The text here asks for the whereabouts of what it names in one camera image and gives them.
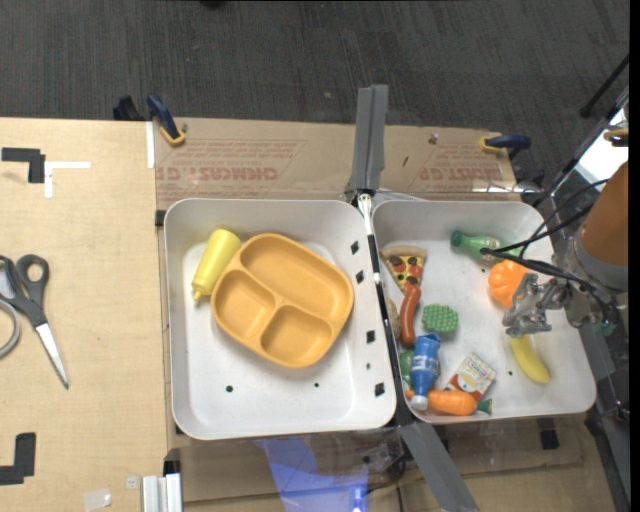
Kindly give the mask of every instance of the black scissors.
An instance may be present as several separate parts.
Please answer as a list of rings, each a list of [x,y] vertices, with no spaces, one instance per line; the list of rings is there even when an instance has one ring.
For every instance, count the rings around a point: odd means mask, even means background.
[[[42,275],[39,279],[34,280],[29,277],[28,271],[32,265],[40,267],[42,270]],[[60,352],[43,310],[44,288],[49,280],[49,263],[35,254],[26,254],[16,263],[6,256],[0,256],[0,270],[3,269],[7,274],[13,295],[8,297],[6,293],[0,292],[0,299],[8,302],[29,318],[31,325],[40,336],[40,340],[60,380],[68,388],[67,373],[64,371]]]

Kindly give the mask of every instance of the toy banana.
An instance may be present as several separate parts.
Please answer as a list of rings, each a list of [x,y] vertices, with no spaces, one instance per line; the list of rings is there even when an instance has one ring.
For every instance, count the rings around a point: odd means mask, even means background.
[[[531,336],[511,338],[511,350],[524,374],[535,382],[546,384],[551,380],[549,370],[533,351]]]

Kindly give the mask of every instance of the orange plastic tray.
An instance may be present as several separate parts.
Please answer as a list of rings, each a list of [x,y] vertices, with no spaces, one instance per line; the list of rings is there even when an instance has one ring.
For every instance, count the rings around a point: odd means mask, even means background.
[[[349,279],[336,266],[282,235],[249,239],[220,275],[211,310],[222,330],[288,368],[316,363],[353,307]]]

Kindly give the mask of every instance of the white bottle cap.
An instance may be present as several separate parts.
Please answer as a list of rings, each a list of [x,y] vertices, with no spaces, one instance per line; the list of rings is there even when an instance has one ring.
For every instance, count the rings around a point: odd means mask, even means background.
[[[427,397],[422,395],[413,395],[411,397],[411,406],[419,411],[424,411],[427,408]]]

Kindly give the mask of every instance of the pizza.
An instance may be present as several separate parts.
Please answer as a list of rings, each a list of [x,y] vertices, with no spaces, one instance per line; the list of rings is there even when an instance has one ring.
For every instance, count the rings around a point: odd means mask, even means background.
[[[407,293],[409,286],[420,288],[427,259],[425,249],[413,245],[396,245],[382,249],[380,256],[402,293]]]

